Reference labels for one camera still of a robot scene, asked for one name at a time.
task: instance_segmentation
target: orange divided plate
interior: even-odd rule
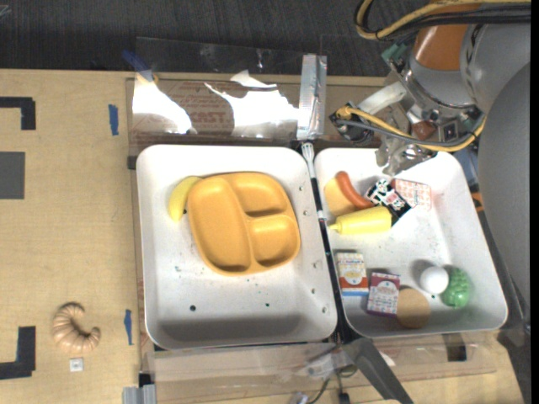
[[[282,186],[263,173],[227,173],[189,192],[188,216],[200,256],[214,271],[253,274],[290,262],[300,232]]]

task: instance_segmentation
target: green ball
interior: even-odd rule
[[[447,306],[461,308],[470,300],[470,282],[464,271],[454,269],[449,276],[449,284],[444,293],[441,294],[441,300]]]

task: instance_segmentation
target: white plastic tray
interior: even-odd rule
[[[336,148],[317,154],[315,169],[322,197],[323,187],[338,171],[346,171],[361,193],[379,178],[390,179],[376,165],[375,151]],[[399,274],[401,285],[418,290],[419,275],[429,264],[461,268],[472,281],[470,301],[464,308],[453,309],[442,304],[439,296],[423,292],[432,310],[429,323],[421,329],[405,329],[395,319],[367,314],[366,297],[345,297],[344,311],[350,326],[370,338],[501,327],[507,304],[460,163],[441,152],[398,177],[428,184],[431,209],[410,210],[384,233],[342,236],[328,231],[332,250],[358,250],[364,255],[369,276],[372,270]],[[334,217],[324,198],[322,203],[331,224]]]
[[[276,178],[294,208],[302,247],[269,271],[229,277],[198,254],[168,196],[190,175],[262,172]],[[315,342],[337,324],[334,293],[305,160],[279,147],[150,146],[136,162],[147,331],[166,349]]]

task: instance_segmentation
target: white ball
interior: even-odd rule
[[[442,293],[449,284],[449,274],[440,266],[428,267],[419,278],[419,285],[425,292],[433,295]]]

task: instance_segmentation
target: gray square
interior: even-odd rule
[[[24,153],[0,151],[0,199],[24,199]]]

